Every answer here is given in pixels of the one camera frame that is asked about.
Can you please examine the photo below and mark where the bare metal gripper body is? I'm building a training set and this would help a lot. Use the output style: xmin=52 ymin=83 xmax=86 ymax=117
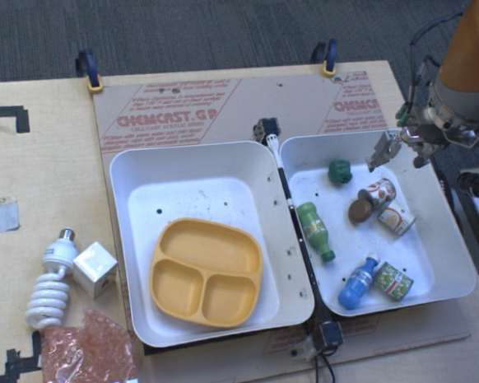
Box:
xmin=398 ymin=101 xmax=479 ymax=159

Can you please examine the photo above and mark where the white can with orange print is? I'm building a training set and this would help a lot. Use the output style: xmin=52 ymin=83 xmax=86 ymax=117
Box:
xmin=356 ymin=176 xmax=399 ymax=212

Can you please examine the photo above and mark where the white can with yellow print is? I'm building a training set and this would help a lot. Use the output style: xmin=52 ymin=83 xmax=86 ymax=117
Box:
xmin=375 ymin=199 xmax=419 ymax=239

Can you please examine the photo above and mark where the brown round biscuit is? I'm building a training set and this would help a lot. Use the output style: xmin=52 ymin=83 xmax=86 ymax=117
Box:
xmin=346 ymin=197 xmax=377 ymax=226

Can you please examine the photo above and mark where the white plastic tray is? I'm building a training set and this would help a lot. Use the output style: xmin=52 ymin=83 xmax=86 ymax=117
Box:
xmin=277 ymin=122 xmax=479 ymax=323
xmin=107 ymin=134 xmax=319 ymax=352

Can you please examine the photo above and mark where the thin black and white rod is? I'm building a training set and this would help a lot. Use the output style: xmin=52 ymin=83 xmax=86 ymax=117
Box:
xmin=265 ymin=129 xmax=334 ymax=329

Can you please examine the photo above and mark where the green bottle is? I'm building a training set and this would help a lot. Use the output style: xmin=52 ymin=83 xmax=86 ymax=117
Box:
xmin=295 ymin=199 xmax=337 ymax=266

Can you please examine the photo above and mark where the green can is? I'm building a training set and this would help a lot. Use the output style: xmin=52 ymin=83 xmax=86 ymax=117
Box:
xmin=370 ymin=259 xmax=416 ymax=305

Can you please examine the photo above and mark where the blue bottle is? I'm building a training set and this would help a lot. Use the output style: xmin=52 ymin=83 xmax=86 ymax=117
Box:
xmin=333 ymin=251 xmax=386 ymax=313

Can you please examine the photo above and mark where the brown cardboard board red print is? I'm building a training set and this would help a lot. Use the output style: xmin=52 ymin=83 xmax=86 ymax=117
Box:
xmin=90 ymin=58 xmax=475 ymax=383

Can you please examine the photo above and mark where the yellow divided plate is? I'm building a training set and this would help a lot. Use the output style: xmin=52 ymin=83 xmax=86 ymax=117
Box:
xmin=144 ymin=212 xmax=270 ymax=335

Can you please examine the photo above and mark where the white cube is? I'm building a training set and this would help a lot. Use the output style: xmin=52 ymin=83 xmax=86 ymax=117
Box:
xmin=69 ymin=238 xmax=122 ymax=302

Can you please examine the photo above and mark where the white spiral light bulb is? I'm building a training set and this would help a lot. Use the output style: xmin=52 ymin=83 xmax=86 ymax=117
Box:
xmin=17 ymin=226 xmax=86 ymax=332

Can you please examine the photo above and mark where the pink bubble wrap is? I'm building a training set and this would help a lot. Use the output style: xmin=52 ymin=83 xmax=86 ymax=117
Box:
xmin=35 ymin=303 xmax=141 ymax=383

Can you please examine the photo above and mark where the black cylinder on white bracket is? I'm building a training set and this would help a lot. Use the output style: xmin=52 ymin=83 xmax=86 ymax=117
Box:
xmin=453 ymin=138 xmax=479 ymax=212

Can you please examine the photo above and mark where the black block with thin wires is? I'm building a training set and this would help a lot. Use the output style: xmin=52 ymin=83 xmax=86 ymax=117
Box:
xmin=310 ymin=319 xmax=346 ymax=352
xmin=251 ymin=115 xmax=283 ymax=146

